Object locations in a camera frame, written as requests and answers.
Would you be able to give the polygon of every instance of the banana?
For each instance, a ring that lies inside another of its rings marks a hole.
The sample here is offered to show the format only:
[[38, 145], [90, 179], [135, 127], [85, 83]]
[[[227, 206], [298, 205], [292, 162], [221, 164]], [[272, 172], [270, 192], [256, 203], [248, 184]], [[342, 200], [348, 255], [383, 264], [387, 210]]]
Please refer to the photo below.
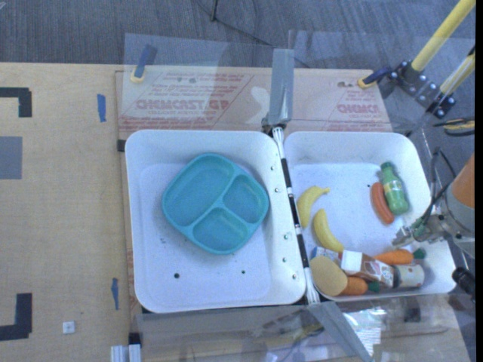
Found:
[[310, 221], [310, 210], [315, 200], [325, 193], [329, 193], [329, 188], [321, 188], [320, 186], [311, 186], [297, 200], [297, 210], [299, 213], [300, 224], [302, 228], [308, 226]]
[[342, 243], [336, 239], [332, 231], [329, 229], [327, 214], [324, 209], [320, 209], [315, 214], [313, 224], [315, 236], [317, 236], [317, 239], [324, 248], [339, 253], [344, 251]]

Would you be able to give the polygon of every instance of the orange carrot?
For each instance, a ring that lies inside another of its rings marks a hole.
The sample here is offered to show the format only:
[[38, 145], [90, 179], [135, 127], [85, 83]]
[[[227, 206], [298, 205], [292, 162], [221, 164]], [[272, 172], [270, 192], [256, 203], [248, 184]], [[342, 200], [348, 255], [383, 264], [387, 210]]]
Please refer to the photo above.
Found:
[[347, 286], [340, 295], [363, 295], [368, 291], [368, 288], [368, 283], [364, 279], [358, 278], [357, 276], [348, 276]]
[[371, 186], [371, 201], [372, 207], [376, 210], [376, 214], [384, 222], [384, 224], [390, 224], [394, 221], [394, 214], [387, 205], [386, 198], [384, 196], [384, 187], [381, 183], [374, 183]]
[[384, 262], [387, 265], [404, 265], [404, 264], [411, 264], [414, 259], [414, 255], [405, 250], [404, 248], [400, 248], [397, 250], [390, 250], [385, 253], [381, 253], [376, 256], [372, 256], [376, 260], [380, 262]]

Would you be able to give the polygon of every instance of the blue plate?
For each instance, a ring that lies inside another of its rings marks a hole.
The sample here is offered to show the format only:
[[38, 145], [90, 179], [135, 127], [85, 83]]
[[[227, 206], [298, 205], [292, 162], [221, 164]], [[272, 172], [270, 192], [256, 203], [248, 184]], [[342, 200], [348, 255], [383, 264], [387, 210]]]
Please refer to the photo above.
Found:
[[269, 208], [265, 189], [222, 155], [189, 162], [162, 196], [169, 223], [204, 250], [224, 255], [243, 247]]

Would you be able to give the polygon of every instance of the yellow pole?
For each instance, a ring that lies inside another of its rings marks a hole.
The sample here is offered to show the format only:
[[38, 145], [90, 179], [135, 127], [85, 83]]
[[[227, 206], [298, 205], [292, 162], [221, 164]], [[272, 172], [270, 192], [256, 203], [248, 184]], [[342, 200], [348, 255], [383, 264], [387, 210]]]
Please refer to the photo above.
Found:
[[460, 66], [441, 84], [439, 90], [450, 96], [475, 69], [476, 51], [468, 55]]
[[418, 72], [424, 70], [429, 61], [436, 55], [439, 48], [448, 40], [454, 30], [475, 7], [476, 0], [460, 0], [445, 21], [436, 30], [424, 48], [411, 62], [411, 67]]

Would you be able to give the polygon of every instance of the gray carpet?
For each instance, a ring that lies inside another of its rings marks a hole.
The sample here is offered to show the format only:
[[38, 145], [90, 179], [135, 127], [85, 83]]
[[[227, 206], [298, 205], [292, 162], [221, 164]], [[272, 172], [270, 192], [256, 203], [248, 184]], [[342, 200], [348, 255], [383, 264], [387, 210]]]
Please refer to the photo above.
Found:
[[[233, 66], [270, 66], [272, 47], [291, 46], [299, 67], [379, 69], [413, 58], [458, 1], [219, 0], [217, 19], [210, 21], [213, 0], [0, 0], [0, 62], [136, 63], [137, 46], [151, 36], [168, 45], [157, 63], [186, 62], [187, 54], [203, 62], [211, 55], [206, 50], [217, 52], [215, 43], [203, 43], [204, 53], [193, 52], [190, 43], [173, 43], [181, 38], [230, 44], [234, 57], [223, 63]], [[443, 82], [474, 44], [475, 11], [426, 74]], [[450, 118], [475, 114], [474, 75], [455, 97]], [[403, 114], [403, 122], [415, 122], [422, 112], [398, 92], [386, 106], [389, 114]], [[424, 131], [457, 171], [474, 151], [474, 137], [447, 137], [430, 125]], [[420, 137], [413, 135], [415, 143]], [[440, 169], [442, 181], [449, 180], [443, 164]], [[475, 360], [472, 331], [466, 330]]]

